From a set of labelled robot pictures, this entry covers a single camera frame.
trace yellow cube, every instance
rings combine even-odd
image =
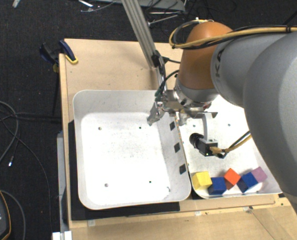
[[[195,190],[205,190],[212,185],[208,171],[200,171],[193,175],[192,184]]]

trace orange cube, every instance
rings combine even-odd
[[[226,188],[230,190],[235,186],[236,183],[240,180],[241,176],[232,168],[228,169],[224,174],[224,180],[226,184]]]

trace black floor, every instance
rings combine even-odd
[[[136,41],[120,4],[97,12],[82,13],[81,10],[88,8],[76,0],[21,0],[17,8],[12,7],[13,1],[0,0],[0,101],[11,105],[17,113],[53,116],[57,75],[52,65],[39,55],[43,42],[55,49],[63,38]],[[100,7],[107,5],[102,2],[95,4]],[[153,11],[162,12],[155,9],[146,11],[148,20],[165,17],[148,13]],[[288,21],[290,25],[297,25],[297,15],[292,17],[296,11],[297,0],[189,0],[186,15],[155,24],[151,33],[155,42],[167,43],[168,35],[174,28],[196,17],[213,19],[232,29]],[[0,110],[0,119],[9,114],[2,106]],[[62,126],[58,118],[21,116],[30,120],[19,121],[20,139],[40,163],[19,142],[13,165],[9,167],[15,141],[0,164],[0,188],[21,203],[26,216],[26,239],[49,240],[51,231],[60,230],[57,134]],[[54,116],[61,116],[60,98],[57,99]],[[6,119],[5,123],[11,131],[15,130],[15,120]],[[11,139],[12,135],[0,123],[0,156]],[[12,220],[9,239],[22,239],[20,210],[9,197],[6,201]]]

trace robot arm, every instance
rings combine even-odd
[[[217,95],[244,108],[254,143],[297,213],[297,28],[284,29],[234,38],[238,33],[223,24],[197,22],[186,44],[172,41],[176,29],[170,43],[184,49],[179,73],[156,109],[201,118]]]

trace yellow cable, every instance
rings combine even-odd
[[[222,149],[219,148],[217,146],[211,146],[209,149],[212,151],[213,154],[218,154],[218,153],[228,153],[231,152],[233,150],[236,150],[237,148],[239,148],[240,146],[242,146],[245,142],[247,142],[248,140],[250,140],[252,138],[252,135],[249,135],[248,137],[246,137],[245,139],[243,139],[240,143],[236,144],[235,146],[226,148],[226,149]]]
[[[175,44],[172,42],[172,38],[173,38],[173,35],[174,35],[176,29],[171,33],[168,41],[169,41],[169,44],[173,48],[179,48],[179,49],[196,46],[196,45],[203,45],[207,42],[218,41],[221,39],[231,38],[231,37],[240,37],[240,36],[245,36],[245,35],[262,34],[262,33],[286,33],[287,32],[286,27],[259,27],[259,28],[240,30],[240,31],[236,31],[236,32],[229,32],[226,34],[207,37],[207,38],[195,40],[192,42]],[[297,27],[290,27],[289,31],[291,31],[291,32],[297,31]]]

